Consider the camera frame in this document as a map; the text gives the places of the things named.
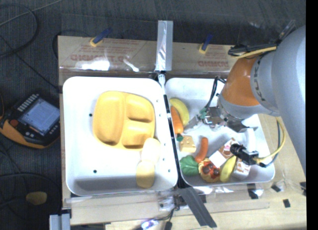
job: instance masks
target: multimeter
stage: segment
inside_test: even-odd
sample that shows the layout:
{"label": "multimeter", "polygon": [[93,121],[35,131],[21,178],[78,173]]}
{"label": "multimeter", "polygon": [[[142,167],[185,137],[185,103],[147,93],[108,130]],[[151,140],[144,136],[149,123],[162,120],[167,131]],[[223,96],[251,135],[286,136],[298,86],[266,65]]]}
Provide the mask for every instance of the multimeter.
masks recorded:
{"label": "multimeter", "polygon": [[60,137],[60,110],[34,93],[5,111],[0,96],[0,133],[21,145],[46,148]]}

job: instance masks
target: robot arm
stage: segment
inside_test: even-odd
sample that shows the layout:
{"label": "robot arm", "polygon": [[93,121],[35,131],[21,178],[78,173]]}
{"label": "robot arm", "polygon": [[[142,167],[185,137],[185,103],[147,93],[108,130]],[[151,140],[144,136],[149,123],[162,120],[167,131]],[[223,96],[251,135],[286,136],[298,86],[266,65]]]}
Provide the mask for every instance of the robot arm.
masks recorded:
{"label": "robot arm", "polygon": [[228,127],[253,114],[281,116],[306,175],[306,27],[288,35],[276,51],[239,59],[218,100]]}

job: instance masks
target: toy carrot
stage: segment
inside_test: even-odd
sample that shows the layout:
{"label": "toy carrot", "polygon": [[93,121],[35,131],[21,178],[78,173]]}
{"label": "toy carrot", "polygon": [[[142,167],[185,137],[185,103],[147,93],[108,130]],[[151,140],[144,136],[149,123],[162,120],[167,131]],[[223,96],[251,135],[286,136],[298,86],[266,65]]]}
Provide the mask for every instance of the toy carrot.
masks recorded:
{"label": "toy carrot", "polygon": [[206,137],[203,137],[201,139],[200,151],[197,154],[197,156],[195,156],[195,158],[194,158],[194,160],[197,163],[200,163],[202,160],[204,160],[205,156],[208,153],[208,148],[209,148],[209,140]]}
{"label": "toy carrot", "polygon": [[183,133],[183,124],[178,114],[178,111],[174,106],[171,107],[170,112],[171,112],[173,130],[177,134],[177,141],[180,142],[183,140],[183,136],[181,135]]}

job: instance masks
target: yellow divided plate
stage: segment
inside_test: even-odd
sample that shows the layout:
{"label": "yellow divided plate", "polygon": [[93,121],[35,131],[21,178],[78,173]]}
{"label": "yellow divided plate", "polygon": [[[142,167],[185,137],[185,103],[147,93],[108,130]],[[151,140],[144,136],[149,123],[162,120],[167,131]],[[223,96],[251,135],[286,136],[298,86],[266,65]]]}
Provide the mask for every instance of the yellow divided plate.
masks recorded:
{"label": "yellow divided plate", "polygon": [[144,97],[106,91],[97,99],[93,134],[103,144],[119,149],[141,150],[155,133],[155,110]]}

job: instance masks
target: blue and yellow clamp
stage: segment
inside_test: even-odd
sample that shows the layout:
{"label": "blue and yellow clamp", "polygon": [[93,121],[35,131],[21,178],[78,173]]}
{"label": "blue and yellow clamp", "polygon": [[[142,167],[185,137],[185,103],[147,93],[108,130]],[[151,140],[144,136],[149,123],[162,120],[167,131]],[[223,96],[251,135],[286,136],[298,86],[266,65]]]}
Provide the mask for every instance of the blue and yellow clamp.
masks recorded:
{"label": "blue and yellow clamp", "polygon": [[97,45],[99,45],[101,43],[103,38],[107,37],[112,31],[113,31],[112,28],[107,28],[107,29],[103,30],[96,37],[94,37],[90,40],[90,45],[93,47],[96,47]]}
{"label": "blue and yellow clamp", "polygon": [[203,53],[203,54],[206,53],[206,51],[208,50],[208,46],[209,46],[209,43],[210,43],[212,37],[213,37],[212,34],[208,34],[207,35],[206,39],[204,40],[204,42],[199,47],[199,52],[200,53]]}

